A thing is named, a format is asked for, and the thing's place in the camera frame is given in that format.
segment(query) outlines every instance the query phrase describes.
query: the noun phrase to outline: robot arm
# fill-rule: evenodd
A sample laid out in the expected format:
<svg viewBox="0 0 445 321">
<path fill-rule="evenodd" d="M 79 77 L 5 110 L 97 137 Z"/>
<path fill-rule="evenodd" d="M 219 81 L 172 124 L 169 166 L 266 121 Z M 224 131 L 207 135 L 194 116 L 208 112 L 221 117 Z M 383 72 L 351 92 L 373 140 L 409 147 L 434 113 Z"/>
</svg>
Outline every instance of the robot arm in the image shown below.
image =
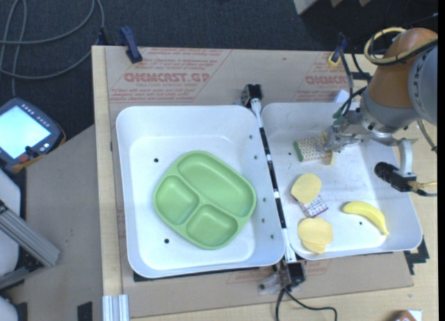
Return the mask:
<svg viewBox="0 0 445 321">
<path fill-rule="evenodd" d="M 369 54 L 373 43 L 387 32 L 398 35 L 383 58 Z M 397 140 L 393 134 L 419 120 L 437 126 L 437 34 L 425 28 L 388 28 L 367 42 L 365 56 L 378 68 L 359 92 L 359 107 L 334 116 L 324 148 L 341 151 L 369 139 L 397 146 L 400 168 L 379 163 L 375 173 L 400 191 L 422 193 L 411 171 L 411 140 Z"/>
</svg>

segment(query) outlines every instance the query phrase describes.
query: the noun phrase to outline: yellow food slice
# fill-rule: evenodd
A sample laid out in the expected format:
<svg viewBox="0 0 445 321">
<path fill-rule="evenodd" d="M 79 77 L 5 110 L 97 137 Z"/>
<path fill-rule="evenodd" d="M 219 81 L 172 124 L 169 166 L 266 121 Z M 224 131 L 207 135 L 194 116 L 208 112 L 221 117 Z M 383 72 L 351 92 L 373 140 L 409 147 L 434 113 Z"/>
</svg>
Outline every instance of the yellow food slice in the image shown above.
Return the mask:
<svg viewBox="0 0 445 321">
<path fill-rule="evenodd" d="M 366 217 L 374 223 L 384 235 L 389 235 L 385 215 L 375 206 L 364 201 L 351 201 L 343 206 L 342 211 Z"/>
<path fill-rule="evenodd" d="M 334 151 L 331 149 L 331 159 L 329 161 L 329 164 L 334 165 L 334 163 L 335 163 Z"/>
<path fill-rule="evenodd" d="M 301 241 L 316 245 L 327 245 L 332 242 L 332 226 L 321 217 L 309 217 L 298 224 L 298 237 Z"/>
<path fill-rule="evenodd" d="M 315 200 L 321 190 L 321 179 L 312 173 L 300 176 L 291 188 L 291 194 L 299 202 L 310 204 Z"/>
<path fill-rule="evenodd" d="M 305 240 L 302 240 L 301 243 L 305 246 L 309 251 L 322 254 L 326 249 L 326 245 L 319 245 L 318 243 L 310 243 Z"/>
</svg>

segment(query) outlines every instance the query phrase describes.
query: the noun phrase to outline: white bracket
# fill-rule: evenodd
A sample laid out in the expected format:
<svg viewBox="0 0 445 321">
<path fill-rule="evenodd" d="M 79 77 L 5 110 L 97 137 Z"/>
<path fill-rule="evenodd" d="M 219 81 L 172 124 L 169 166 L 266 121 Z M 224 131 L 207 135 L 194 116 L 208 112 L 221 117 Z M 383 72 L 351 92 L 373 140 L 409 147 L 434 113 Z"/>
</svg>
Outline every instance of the white bracket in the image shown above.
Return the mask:
<svg viewBox="0 0 445 321">
<path fill-rule="evenodd" d="M 130 321 L 128 295 L 102 297 L 103 321 Z"/>
<path fill-rule="evenodd" d="M 399 174 L 407 177 L 412 176 L 412 145 L 411 140 L 402 139 L 397 144 L 400 153 Z"/>
</svg>

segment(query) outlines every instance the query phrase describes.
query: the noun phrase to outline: green plastic plate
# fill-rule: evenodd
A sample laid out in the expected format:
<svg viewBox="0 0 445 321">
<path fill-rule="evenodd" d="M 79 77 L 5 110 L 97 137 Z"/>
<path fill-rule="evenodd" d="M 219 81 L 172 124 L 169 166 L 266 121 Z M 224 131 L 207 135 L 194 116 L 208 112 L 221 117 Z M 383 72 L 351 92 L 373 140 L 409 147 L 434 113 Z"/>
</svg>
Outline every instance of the green plastic plate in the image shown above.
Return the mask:
<svg viewBox="0 0 445 321">
<path fill-rule="evenodd" d="M 252 185 L 205 151 L 179 157 L 153 195 L 159 217 L 190 242 L 205 249 L 229 244 L 255 209 Z"/>
</svg>

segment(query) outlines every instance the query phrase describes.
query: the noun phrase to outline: blue clamp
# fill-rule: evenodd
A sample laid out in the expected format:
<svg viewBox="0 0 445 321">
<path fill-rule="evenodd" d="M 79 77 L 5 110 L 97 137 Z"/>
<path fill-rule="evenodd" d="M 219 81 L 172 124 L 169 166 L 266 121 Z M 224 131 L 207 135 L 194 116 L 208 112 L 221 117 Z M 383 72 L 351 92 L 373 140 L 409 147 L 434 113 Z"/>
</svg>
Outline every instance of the blue clamp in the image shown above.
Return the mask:
<svg viewBox="0 0 445 321">
<path fill-rule="evenodd" d="M 123 26 L 119 31 L 120 37 L 122 39 L 123 45 L 128 47 L 127 55 L 132 63 L 137 63 L 142 61 L 142 56 L 139 53 L 138 46 L 134 39 L 134 34 L 131 28 L 128 26 Z"/>
<path fill-rule="evenodd" d="M 346 39 L 342 39 L 340 45 L 338 45 L 337 48 L 329 55 L 327 63 L 331 67 L 336 67 L 339 64 L 341 56 L 340 51 L 344 51 L 347 46 L 348 41 Z"/>
</svg>

